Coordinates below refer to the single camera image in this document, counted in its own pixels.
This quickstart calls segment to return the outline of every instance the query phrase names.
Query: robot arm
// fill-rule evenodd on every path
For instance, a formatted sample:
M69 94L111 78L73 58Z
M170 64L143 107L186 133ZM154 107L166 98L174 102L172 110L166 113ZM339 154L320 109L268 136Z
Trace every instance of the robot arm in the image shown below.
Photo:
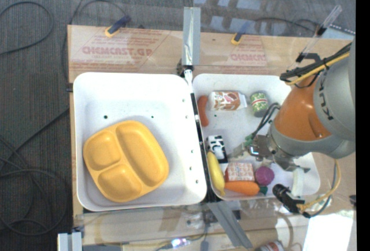
M355 152L355 55L354 40L348 58L327 67L312 84L311 76L300 81L251 149L270 153L287 171L296 167L295 158L310 152L335 159Z

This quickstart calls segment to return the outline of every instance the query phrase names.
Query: toy banana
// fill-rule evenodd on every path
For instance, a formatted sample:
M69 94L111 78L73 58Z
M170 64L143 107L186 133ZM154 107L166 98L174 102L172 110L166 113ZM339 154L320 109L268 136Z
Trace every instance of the toy banana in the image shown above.
M221 195L225 195L225 179L220 168L219 161L212 152L207 152L207 159L212 184L217 190L220 191Z

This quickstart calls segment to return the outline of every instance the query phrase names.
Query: gray carpet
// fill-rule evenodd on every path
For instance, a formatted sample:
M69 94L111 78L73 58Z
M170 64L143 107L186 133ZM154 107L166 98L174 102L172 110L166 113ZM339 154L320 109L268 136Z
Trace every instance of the gray carpet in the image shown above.
M71 19L78 7L95 0L0 0L0 12L20 1L43 5L54 23L42 42L0 55L0 157L13 163L0 161L1 175L28 169L0 178L0 250L56 250L57 234L70 231L73 221L69 94L63 67L66 25L107 25L122 12L111 3L92 2ZM183 7L200 6L202 31L234 32L241 21L249 20L247 33L280 36L312 36L315 23L341 5L337 33L351 36L356 31L356 0L107 1L131 16L132 28L180 31ZM254 21L260 18L263 24ZM48 32L50 21L36 4L11 7L0 16L0 53L38 40Z

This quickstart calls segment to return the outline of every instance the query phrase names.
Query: metal bracket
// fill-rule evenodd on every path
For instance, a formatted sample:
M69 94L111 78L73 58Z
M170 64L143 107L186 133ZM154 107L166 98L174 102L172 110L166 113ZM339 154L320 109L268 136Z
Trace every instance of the metal bracket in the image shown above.
M82 251L82 236L80 232L58 234L58 251Z
M199 65L200 48L201 9L184 8L182 65Z
M255 156L257 161L262 161L264 158L272 157L272 153L266 145L266 139L267 137L264 135L256 135L252 145L248 147L249 154L251 156Z
M235 247L253 247L252 243L245 234L245 231L238 223L233 211L229 208L225 201L210 202L208 203L208 207L211 209Z

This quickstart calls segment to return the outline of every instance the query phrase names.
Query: black cable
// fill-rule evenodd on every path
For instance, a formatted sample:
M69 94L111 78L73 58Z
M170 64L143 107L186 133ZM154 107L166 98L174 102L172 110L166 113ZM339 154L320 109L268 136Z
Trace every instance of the black cable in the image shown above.
M43 174L43 175L46 175L50 178L53 178L55 180L59 179L59 181L62 182L62 184L64 185L64 194L65 194L65 203L64 203L64 208L63 208L63 211L62 211L62 214L60 215L60 217L58 218L58 220L50 227L43 227L44 230L43 231L40 231L40 232L32 232L32 233L28 233L28 232L22 232L22 231L19 231L17 230L16 228L14 228L12 225L13 224L19 224L21 222L33 222L34 224L39 224L40 226L43 225L45 226L43 223L41 222L37 222L36 220L32 220L32 219L26 219L26 216L27 214L29 214L29 210L27 210L27 213L26 215L21 218L21 219L17 219L17 220L14 220L10 223L7 223L4 221L4 219L0 216L0 221L4 224L4 226L6 227L6 229L8 230L11 230L17 234L20 234L20 235L24 235L24 236L36 236L36 235L43 235L43 234L47 234L48 232L51 232L52 230L54 230L60 223L61 221L63 220L63 218L65 217L66 215L66 209L67 209L67 203L68 203L68 200L67 200L67 191L66 191L66 185L65 185L65 182L61 179L61 178L58 178L56 177L55 175L52 175L51 173L47 172L47 171L44 171L44 170L39 170L39 169L32 169L32 168L27 168L27 163L23 160L23 158L18 154L18 150L23 147L26 143L28 143L32 138L34 138L35 136L39 135L42 131L44 131L48 126L50 126L52 123L54 123L55 121L57 121L58 119L60 119L63 115L66 114L66 112L69 110L66 109L64 110L63 112L61 112L57 117L55 117L52 121L48 122L46 125L44 125L42 128L40 128L37 132L35 132L31 137L29 137L26 141L24 141L21 145L18 146L18 148L14 148L9 142L7 142L1 135L0 135L0 142L2 142L8 149L10 149L10 151L12 152L11 155L8 157L8 158L3 158L3 157L0 157L0 161L3 161L4 163L7 163L7 164L10 164L16 168L18 168L18 170L16 171L10 171L8 173L5 173L5 174L1 174L0 175L0 178L4 178L4 177L8 177L10 175L14 175L14 174L19 174L19 173L39 173L39 174ZM25 168L9 161L9 159L11 158L12 155L16 155L22 162L23 166L25 166ZM43 191L42 187L40 186L40 184L32 177L32 181L35 183L35 185L37 186L37 188L39 189L39 191L41 192L42 194L42 199L44 200L44 202L46 203L46 207L48 209L48 211L50 211L51 209L51 206L50 204L48 204L48 200L47 200L47 197L46 197L46 193Z
M73 12L72 16L70 17L69 21L67 22L67 25L72 24L73 18L76 16L76 13L79 10L80 5L82 4L82 1L83 0L79 1L79 4L77 5L75 11ZM67 59L64 56L65 55L65 46L66 46L67 37L68 37L68 30L66 28L66 33L65 33L65 36L64 36L64 41L63 41L62 49L61 49L61 63L62 63L62 72L63 72L64 78L65 78L65 80L68 84L68 54L66 55Z
M7 164L11 164L17 168L20 168L18 165L16 165L15 163L11 162L11 161L8 161L7 159L5 158L2 158L0 157L0 160L1 161L4 161L6 162ZM11 172L8 172L8 173L5 173L5 174L1 174L0 175L0 178L4 178L4 177L7 177L7 176L11 176L11 175L14 175L14 174L24 174L24 173L28 173L28 172L32 172L32 173L38 173L38 174L44 174L50 178L53 178L53 179L59 179L58 177L56 177L55 175L52 175L51 173L47 172L47 171L44 171L44 170L40 170L40 169L19 169L19 170L16 170L16 171L11 171ZM68 203L68 200L67 200L67 194L66 194L66 188L65 189L65 201L64 201L64 210L62 212L62 215L60 215L59 219L50 227L46 227L43 223L41 222L37 222L36 220L34 219L26 219L26 218L23 218L23 219L17 219L17 220L14 220L10 223L6 222L1 216L0 216L0 221L2 222L2 224L5 225L5 227L13 232L15 232L16 234L19 234L19 235L23 235L23 236L28 236L28 237L31 237L31 236L38 236L38 235L44 235L44 234L47 234L48 232L51 232L53 229L55 229L60 223L61 221L63 220L65 214L66 214L66 209L67 209L67 203ZM34 224L38 224L40 226L42 226L43 228L45 228L44 231L40 231L40 232L23 232L23 231L19 231L18 229L14 228L12 226L12 224L17 224L17 223L20 223L20 222L32 222Z
M320 24L318 22L315 22L315 21L312 21L312 20L309 20L309 19L299 19L297 21L295 21L296 23L301 23L301 22L307 22L307 23L311 23L312 25L314 25L315 29L312 30L314 32L317 31L317 26L319 26Z
M330 61L346 54L348 51L350 51L351 45L352 45L351 42L348 43L346 46L342 47L339 51L337 51L335 54L331 55L328 58L322 59L318 62L314 62L314 63L312 63L310 65L307 65L305 67L302 67L302 68L295 68L293 70L284 72L280 75L280 79L285 81L285 82L290 82L290 80L288 80L288 78L295 77L295 76L300 77L300 76L302 76L306 73L309 73L310 71L315 70L317 67L325 65L327 62L330 62Z
M6 161L9 160L11 158L11 156L13 154L17 154L16 153L16 150L13 148L13 146L11 146L10 144L8 144L4 139L3 137L0 135L0 141L5 144L5 146L12 152L11 155L9 155L9 157L7 159L5 159ZM33 177L32 176L28 176L28 179L30 180L30 184L32 186L32 182L34 181ZM26 211L24 214L21 214L22 217L27 217L27 215L29 215L31 209L32 209L32 204L34 203L34 191L31 190L30 191L30 196L28 197L27 201L29 202L28 205L25 205L26 207Z
M186 238L186 240L189 241L189 242L195 242L195 241L199 241L201 238L203 238L203 241L205 241L205 239L207 237L207 234L208 234L208 227L209 227L209 225L205 224L203 234L201 234L200 236L198 236L196 238L191 238L191 237ZM166 245L160 246L159 248L156 249L156 251L168 250L168 249L176 249L176 247L174 247L172 245L172 242L171 242L171 243L168 243Z
M334 164L334 174L333 174L333 181L331 183L331 188L333 189L334 188L334 185L335 185L335 182L336 182L336 163ZM312 218L312 217L315 217L319 214L321 214L325 209L326 207L328 206L330 200L332 198L332 195L329 195L328 198L326 199L324 205L317 211L315 212L314 214L309 214L307 212L304 212L303 215L306 217L306 218Z
M79 14L79 13L81 13L87 6L89 6L89 5L91 5L91 4L93 4L93 3L97 3L97 2L103 2L103 3L108 3L108 4L110 4L110 5L113 5L113 6L115 6L116 8L118 8L122 13L123 13L123 15L126 15L126 13L125 13L125 11L119 6L119 5L117 5L117 4L115 4L114 2L112 2L112 1L109 1L109 0L92 0L92 1L89 1L89 2L87 2L87 3L85 3L81 8L79 8L79 6L81 5L81 3L82 3L82 0L81 0L81 2L80 2L80 4L79 4L79 6L77 7L77 9L75 10L75 12L74 12L74 14L73 14L73 16L71 17L71 19L70 19L70 21L69 21L69 24L72 24L72 21L73 21L73 19ZM62 58L62 66L63 66L63 74L64 74L64 78L68 81L68 70L67 70L67 68L66 68L66 66L65 66L65 64L66 64L66 59L65 59L65 57L64 57L64 53L65 53L65 45L66 45L66 39L67 39L67 35L65 36L65 39L64 39L64 41L63 41L63 46L62 46L62 56L61 56L61 58Z
M311 85L313 85L313 83L316 81L316 79L319 77L319 74L320 74L321 71L319 71L318 73L315 73L314 77L311 79L311 81L309 82L309 84L305 85L305 86L300 86L299 84L294 84L295 87L298 87L298 88L306 88L306 87L310 87Z
M298 23L296 23L294 21L290 21L290 20L286 20L286 19L282 19L282 18L278 18L278 17L260 17L258 19L253 20L253 21L258 22L258 21L269 21L269 20L272 20L272 21L282 21L282 22L285 22L287 24L295 25L297 27L301 27L301 28L306 29L308 31L313 31L314 32L314 30L312 30L311 28L308 28L306 26L300 25L300 24L298 24Z
M275 110L280 109L279 103L275 102L272 103L269 108L266 110L265 114L263 115L260 124L258 127L254 130L254 132L251 133L251 139L253 140L257 133L268 123L274 113Z
M17 5L22 5L22 4L32 4L32 5L36 5L36 6L39 6L40 8L42 8L48 15L49 17L49 29L47 30L46 34L41 37L40 39L28 44L28 45L25 45L25 46L20 46L20 47L17 47L15 49L10 49L10 50L6 50L6 51L3 51L3 52L0 52L0 56L3 55L3 54L9 54L9 53L13 53L15 51L19 51L19 50L22 50L22 49L26 49L28 47L31 47L31 46L34 46L34 45L37 45L38 43L42 42L44 39L46 39L50 33L52 32L53 28L54 28L54 18L53 18L53 15L48 11L48 9L46 7L44 7L43 5L37 3L37 2L33 2L33 1L19 1L19 2L15 2L15 3L12 3L10 5L8 5L6 8L4 8L1 12L0 12L0 17L7 11L9 10L10 8L14 7L14 6L17 6Z

